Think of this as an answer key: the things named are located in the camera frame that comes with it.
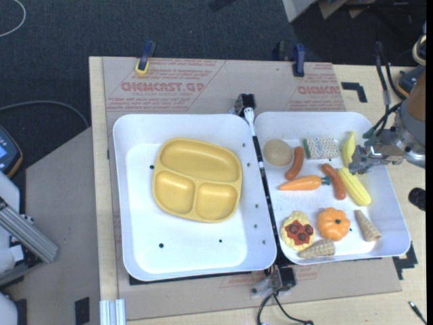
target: toy sausage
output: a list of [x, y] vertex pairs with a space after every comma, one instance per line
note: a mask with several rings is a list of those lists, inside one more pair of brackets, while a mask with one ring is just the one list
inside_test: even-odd
[[344, 200], [346, 198], [346, 187], [338, 172], [330, 164], [323, 164], [322, 171], [331, 178], [336, 198]]
[[304, 163], [304, 148], [303, 147], [295, 147], [294, 151], [294, 160], [292, 167], [286, 172], [285, 177], [289, 181], [292, 181], [295, 179], [295, 177], [298, 175], [299, 171], [302, 168], [302, 164]]

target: dark carpet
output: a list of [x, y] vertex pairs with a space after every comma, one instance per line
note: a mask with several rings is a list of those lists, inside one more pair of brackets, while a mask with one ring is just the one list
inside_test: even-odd
[[91, 123], [89, 56], [141, 55], [157, 43], [161, 58], [271, 60], [275, 45], [301, 43], [307, 62], [373, 65], [381, 41], [388, 60], [414, 66], [426, 0], [377, 0], [351, 18], [343, 7], [324, 20], [313, 4], [289, 23], [282, 0], [0, 0], [0, 125], [20, 145], [22, 169]]

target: clamp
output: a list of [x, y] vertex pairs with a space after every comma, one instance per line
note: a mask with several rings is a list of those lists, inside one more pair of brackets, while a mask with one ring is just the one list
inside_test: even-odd
[[301, 43], [295, 44], [293, 47], [293, 75], [295, 77], [304, 76], [304, 59], [305, 59], [305, 48]]
[[139, 76], [144, 76], [149, 68], [149, 58], [154, 55], [156, 43], [152, 40], [147, 40], [144, 45], [143, 54], [141, 59], [138, 59], [135, 65], [135, 73]]

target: white plastic tray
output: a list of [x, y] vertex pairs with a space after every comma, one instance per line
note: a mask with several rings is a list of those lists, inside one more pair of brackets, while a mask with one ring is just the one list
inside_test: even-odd
[[[221, 223], [175, 217], [152, 196], [152, 165], [172, 138], [198, 139], [237, 154], [240, 203]], [[232, 114], [128, 114], [113, 128], [123, 261], [134, 278], [166, 280], [267, 269], [277, 249], [250, 128]]]
[[[362, 135], [371, 128], [371, 124], [364, 116], [354, 112], [264, 112], [256, 117], [255, 127], [261, 148], [270, 139], [282, 139], [294, 148], [301, 146], [304, 138], [332, 137], [341, 151], [349, 131], [355, 131], [356, 143], [363, 144]], [[320, 169], [323, 163], [329, 163], [336, 169], [343, 165], [341, 156], [332, 160], [305, 159], [299, 176], [317, 174], [324, 177], [325, 174]], [[264, 160], [264, 165], [278, 231], [284, 220], [295, 210], [308, 215], [310, 223], [316, 228], [315, 240], [322, 238], [317, 230], [317, 216], [325, 207], [342, 209], [351, 221], [348, 235], [336, 242], [336, 254], [331, 257], [302, 259], [287, 246], [279, 233], [281, 249], [290, 261], [308, 265], [371, 259], [402, 255], [409, 249], [407, 226], [385, 166], [373, 167], [370, 172], [359, 176], [372, 201], [367, 207], [358, 207], [349, 195], [344, 200], [337, 200], [332, 186], [320, 186], [319, 189], [310, 191], [278, 190], [277, 187], [287, 181], [284, 173], [292, 164], [276, 167]], [[363, 210], [381, 231], [382, 237], [378, 241], [364, 241], [355, 219], [355, 209]]]

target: orange pumpkin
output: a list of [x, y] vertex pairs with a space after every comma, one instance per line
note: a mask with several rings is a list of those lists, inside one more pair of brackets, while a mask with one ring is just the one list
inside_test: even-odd
[[334, 207], [327, 207], [320, 212], [317, 227], [324, 238], [333, 241], [339, 241], [345, 237], [349, 231], [350, 220], [347, 219], [346, 213]]

